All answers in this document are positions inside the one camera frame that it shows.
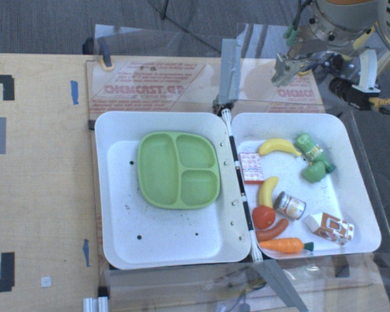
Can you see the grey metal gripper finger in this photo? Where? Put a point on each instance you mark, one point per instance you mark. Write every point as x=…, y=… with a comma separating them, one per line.
x=295, y=69
x=281, y=73

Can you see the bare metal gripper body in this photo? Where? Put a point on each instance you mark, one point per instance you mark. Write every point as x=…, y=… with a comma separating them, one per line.
x=325, y=39

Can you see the yellow banana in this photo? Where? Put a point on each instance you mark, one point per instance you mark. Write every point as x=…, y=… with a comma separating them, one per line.
x=267, y=192
x=278, y=145

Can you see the green plastic bottle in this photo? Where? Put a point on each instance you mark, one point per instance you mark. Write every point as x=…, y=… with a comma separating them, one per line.
x=312, y=149

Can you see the red and white carton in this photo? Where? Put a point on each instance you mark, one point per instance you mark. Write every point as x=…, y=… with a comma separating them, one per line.
x=251, y=167

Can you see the green toy pepper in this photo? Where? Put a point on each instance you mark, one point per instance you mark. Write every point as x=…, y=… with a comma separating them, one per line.
x=313, y=172

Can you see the brown cardboard board red print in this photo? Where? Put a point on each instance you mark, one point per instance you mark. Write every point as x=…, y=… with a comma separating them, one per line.
x=169, y=86

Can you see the thin black and white rod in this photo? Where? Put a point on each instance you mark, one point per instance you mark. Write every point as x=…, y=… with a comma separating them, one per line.
x=240, y=180

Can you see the small orange and white can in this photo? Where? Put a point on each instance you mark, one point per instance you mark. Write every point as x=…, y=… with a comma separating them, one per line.
x=291, y=206

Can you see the green divided plate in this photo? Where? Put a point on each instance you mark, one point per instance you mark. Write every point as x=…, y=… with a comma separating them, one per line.
x=178, y=171

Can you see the red tomato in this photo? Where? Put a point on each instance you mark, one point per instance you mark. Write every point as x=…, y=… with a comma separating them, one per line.
x=263, y=217

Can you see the white plastic tray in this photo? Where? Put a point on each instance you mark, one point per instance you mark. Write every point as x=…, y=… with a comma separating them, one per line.
x=169, y=236
x=354, y=206

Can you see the orange-red sausage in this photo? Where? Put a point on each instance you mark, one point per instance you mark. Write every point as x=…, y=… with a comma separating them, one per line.
x=273, y=231

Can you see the brown and white carton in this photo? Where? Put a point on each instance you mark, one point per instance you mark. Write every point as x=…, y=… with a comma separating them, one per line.
x=330, y=227

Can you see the orange carrot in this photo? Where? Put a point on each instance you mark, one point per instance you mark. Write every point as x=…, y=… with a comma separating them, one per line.
x=282, y=245

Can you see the small white square tile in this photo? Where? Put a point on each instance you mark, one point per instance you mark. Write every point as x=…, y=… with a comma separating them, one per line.
x=46, y=281

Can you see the black cylinder on white bracket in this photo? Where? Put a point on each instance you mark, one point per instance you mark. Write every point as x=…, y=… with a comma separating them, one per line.
x=351, y=93

